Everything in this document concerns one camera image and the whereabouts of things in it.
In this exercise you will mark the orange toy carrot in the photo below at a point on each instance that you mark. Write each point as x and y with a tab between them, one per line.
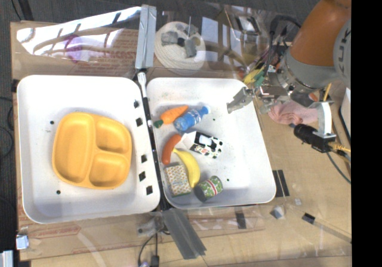
173	113

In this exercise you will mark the green and red can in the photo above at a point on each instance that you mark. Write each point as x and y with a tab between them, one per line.
210	188

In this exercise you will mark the orange toy sausage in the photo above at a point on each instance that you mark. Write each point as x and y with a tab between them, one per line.
169	149

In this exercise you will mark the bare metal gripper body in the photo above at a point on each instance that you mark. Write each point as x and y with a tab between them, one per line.
276	91

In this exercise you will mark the pink cloth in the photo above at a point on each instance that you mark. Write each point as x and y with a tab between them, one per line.
294	115

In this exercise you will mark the black cylinder on white bracket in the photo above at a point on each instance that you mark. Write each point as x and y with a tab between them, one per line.
313	137

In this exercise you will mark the black and white cow-print carton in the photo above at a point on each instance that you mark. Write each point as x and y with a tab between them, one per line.
209	144

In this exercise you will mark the yellow banana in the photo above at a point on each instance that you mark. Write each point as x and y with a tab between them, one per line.
191	165

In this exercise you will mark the blue plastic bottle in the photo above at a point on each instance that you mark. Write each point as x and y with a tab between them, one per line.
189	119

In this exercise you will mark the orange patterned packet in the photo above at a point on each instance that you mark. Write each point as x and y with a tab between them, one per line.
177	180

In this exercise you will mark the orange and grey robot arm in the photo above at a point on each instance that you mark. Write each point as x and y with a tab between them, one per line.
316	39

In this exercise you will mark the white plastic tray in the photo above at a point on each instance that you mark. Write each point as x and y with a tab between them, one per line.
244	164
38	140

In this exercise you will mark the small grey cube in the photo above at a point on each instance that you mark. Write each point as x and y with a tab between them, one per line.
277	212

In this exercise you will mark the yellow divided plate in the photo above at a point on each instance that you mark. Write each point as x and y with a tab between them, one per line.
74	146

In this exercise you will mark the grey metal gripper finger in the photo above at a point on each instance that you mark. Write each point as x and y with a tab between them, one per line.
266	108
240	100

